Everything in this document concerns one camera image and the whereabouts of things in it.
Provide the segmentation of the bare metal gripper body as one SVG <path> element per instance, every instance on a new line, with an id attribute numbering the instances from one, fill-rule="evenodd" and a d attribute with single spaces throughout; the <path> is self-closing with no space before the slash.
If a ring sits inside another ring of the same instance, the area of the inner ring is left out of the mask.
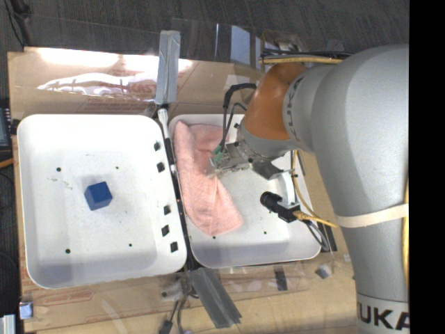
<path id="1" fill-rule="evenodd" d="M 219 174 L 245 170 L 255 161 L 252 155 L 243 151 L 238 141 L 224 146 L 218 144 L 212 152 L 212 158 L 220 169 Z"/>

